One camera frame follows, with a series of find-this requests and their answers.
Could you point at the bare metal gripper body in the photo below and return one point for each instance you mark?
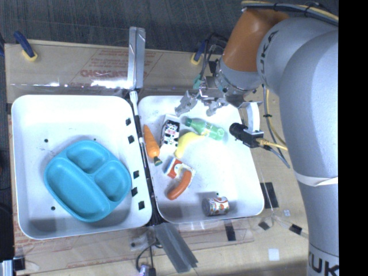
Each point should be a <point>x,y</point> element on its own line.
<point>211,89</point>

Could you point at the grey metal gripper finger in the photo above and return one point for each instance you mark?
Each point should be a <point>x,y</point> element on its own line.
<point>214,107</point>
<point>184,103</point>

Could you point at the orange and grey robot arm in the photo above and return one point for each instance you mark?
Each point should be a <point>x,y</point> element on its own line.
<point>304,96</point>

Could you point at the green plastic bottle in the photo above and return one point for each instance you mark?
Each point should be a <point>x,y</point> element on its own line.
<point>205,128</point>

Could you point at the white and black carton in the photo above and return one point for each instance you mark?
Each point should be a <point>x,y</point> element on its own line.
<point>170,132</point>

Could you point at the yellow banana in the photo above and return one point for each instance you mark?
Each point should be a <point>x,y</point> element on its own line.
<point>187,144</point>

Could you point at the orange carrot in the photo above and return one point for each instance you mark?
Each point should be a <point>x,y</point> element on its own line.
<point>151,145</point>

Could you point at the white plastic tray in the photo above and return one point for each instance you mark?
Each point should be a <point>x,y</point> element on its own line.
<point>72,119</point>
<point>230,165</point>

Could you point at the red and white packet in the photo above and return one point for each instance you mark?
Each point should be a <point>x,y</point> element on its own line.
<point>175,167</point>

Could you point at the orange sausage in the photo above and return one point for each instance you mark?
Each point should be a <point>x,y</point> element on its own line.
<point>181,187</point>

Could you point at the small printed can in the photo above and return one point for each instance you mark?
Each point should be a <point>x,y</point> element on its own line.
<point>215,206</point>

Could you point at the brown cardboard board red print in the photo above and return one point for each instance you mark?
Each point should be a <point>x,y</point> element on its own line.
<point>72,65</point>

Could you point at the blue divided plate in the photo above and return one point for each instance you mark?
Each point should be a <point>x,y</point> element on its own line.
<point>89,180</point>

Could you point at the black cylinder on white bracket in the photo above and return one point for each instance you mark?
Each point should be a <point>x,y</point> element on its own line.
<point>247,131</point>

